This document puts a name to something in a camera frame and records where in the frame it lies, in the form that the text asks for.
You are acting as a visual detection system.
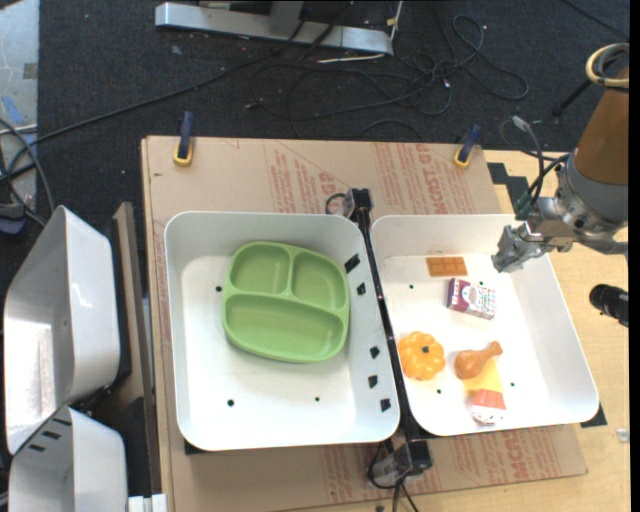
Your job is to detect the white plastic tray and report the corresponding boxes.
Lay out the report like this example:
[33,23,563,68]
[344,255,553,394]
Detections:
[369,213,601,438]
[6,405,129,512]
[163,210,402,452]
[3,204,122,455]

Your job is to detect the black cylinder on white bracket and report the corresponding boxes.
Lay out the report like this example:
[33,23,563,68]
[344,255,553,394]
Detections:
[579,238,630,329]

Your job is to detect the brown cardboard board red print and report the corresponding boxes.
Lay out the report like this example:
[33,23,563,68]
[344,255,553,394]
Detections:
[141,135,589,507]

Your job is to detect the thin black rod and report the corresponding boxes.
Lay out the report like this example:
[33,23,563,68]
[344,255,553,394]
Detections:
[355,218,422,443]

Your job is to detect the brown chicken drumstick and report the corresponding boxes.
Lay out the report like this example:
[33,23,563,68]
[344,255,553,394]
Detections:
[453,340,504,381]

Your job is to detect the green divided plate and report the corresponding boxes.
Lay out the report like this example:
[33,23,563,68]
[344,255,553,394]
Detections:
[220,241,352,364]

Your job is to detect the yellow cheese slice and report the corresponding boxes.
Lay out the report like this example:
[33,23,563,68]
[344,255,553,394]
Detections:
[461,357,506,401]

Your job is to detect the purple and white carton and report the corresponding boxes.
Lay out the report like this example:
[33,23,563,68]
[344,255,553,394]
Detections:
[446,277,498,321]

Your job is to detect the orange biscuit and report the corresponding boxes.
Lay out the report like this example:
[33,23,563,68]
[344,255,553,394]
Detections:
[425,255,469,278]

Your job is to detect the black block with thin wires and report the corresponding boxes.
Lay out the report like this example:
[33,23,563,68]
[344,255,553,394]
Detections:
[369,438,434,489]
[343,187,374,222]

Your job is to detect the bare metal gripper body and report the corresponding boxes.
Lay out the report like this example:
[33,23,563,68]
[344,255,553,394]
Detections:
[517,197,626,254]

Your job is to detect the orange pumpkin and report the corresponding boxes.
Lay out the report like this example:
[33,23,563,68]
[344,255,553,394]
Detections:
[397,330,447,382]

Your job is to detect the pink cupcake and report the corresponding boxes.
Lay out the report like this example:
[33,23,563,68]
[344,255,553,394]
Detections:
[469,388,508,427]

